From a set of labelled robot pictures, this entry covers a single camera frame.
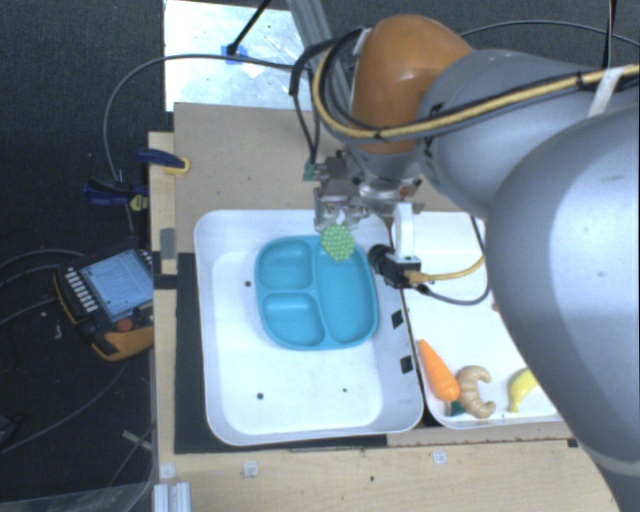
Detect white plastic tray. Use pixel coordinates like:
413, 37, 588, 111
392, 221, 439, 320
192, 208, 426, 448
401, 210, 572, 432

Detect orange carrot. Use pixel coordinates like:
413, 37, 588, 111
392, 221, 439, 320
416, 339, 467, 418

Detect blue divided plate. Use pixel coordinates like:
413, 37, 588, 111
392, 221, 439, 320
253, 234, 380, 352

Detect green grapes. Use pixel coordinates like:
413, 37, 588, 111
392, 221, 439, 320
320, 223, 358, 263

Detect black cylinder on white bracket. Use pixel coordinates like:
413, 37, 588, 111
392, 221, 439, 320
367, 201, 427, 291

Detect yellow banana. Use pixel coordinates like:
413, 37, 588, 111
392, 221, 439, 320
506, 367, 542, 414

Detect beige croissant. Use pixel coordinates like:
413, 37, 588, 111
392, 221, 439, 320
455, 364, 498, 419

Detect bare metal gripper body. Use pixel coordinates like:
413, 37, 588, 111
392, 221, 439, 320
312, 152, 425, 215

